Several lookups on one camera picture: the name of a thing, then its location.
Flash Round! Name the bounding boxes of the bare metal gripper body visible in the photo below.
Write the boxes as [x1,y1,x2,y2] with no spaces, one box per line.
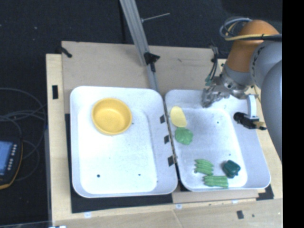
[209,76,249,99]

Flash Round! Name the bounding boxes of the yellow potato chip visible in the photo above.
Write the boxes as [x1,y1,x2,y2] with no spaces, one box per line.
[169,105,188,128]

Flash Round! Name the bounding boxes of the white plastic tray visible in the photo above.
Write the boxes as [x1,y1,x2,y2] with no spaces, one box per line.
[69,85,179,199]
[164,89,272,193]

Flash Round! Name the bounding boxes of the green lettuce leaf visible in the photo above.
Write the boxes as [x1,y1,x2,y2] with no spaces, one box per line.
[174,127,194,145]

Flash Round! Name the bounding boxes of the green pea pods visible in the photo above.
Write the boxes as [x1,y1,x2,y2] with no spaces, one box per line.
[203,175,229,190]
[194,158,214,176]

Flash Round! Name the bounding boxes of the dark green bell pepper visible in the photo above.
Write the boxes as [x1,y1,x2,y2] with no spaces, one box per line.
[222,160,241,179]

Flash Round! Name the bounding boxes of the yellow bowl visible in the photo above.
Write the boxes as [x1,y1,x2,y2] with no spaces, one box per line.
[91,97,133,137]

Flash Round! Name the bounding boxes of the brown cardboard board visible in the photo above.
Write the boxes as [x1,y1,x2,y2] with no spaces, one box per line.
[61,40,260,204]

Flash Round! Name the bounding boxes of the black cylinder on white bracket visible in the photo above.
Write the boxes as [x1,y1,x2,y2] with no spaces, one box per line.
[233,94,261,130]

